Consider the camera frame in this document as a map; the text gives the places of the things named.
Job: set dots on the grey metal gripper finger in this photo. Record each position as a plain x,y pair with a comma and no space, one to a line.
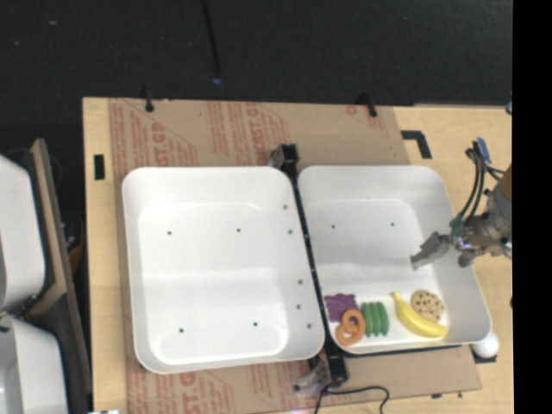
466,258
429,250

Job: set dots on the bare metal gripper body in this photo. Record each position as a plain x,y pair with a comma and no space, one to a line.
485,234

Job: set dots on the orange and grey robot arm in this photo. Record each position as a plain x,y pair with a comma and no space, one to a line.
505,188

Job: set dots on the brown chocolate chip biscuit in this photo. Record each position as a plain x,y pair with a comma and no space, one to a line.
429,303

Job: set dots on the white plastic tray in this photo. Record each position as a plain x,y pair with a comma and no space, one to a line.
215,270
371,252

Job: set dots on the yellow banana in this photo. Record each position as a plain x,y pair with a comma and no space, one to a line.
418,324

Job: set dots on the green pea pods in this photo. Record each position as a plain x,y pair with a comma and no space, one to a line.
375,319

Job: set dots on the white egg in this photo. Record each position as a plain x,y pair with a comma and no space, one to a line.
486,346

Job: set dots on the purple grapes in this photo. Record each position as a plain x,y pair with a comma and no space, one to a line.
337,305

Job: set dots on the orange pretzel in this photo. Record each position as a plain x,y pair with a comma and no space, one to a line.
345,338

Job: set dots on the thin black rod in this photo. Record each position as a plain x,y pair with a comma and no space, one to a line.
307,240

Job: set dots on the brown cardboard board red print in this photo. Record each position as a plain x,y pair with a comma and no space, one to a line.
241,132

